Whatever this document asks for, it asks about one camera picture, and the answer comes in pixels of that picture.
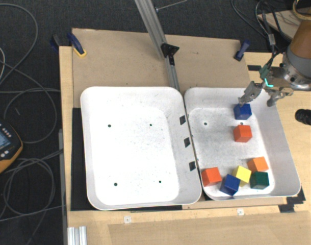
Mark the white plastic tray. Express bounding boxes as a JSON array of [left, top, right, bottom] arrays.
[[80, 86, 203, 211], [183, 86, 302, 202]]

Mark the yellow cube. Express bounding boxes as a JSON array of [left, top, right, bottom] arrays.
[[231, 165, 252, 187]]

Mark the blue cube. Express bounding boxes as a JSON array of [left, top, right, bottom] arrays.
[[233, 103, 253, 120], [219, 174, 241, 197]]

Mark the green cube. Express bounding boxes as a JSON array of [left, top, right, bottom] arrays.
[[249, 171, 270, 190]]

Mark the brown cardboard board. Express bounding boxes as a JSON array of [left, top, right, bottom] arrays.
[[71, 28, 288, 210]]

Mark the orange cube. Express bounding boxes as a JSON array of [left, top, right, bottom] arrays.
[[246, 156, 270, 174], [201, 166, 223, 187], [232, 124, 253, 143]]

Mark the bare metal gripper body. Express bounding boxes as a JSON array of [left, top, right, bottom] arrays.
[[259, 64, 311, 96]]

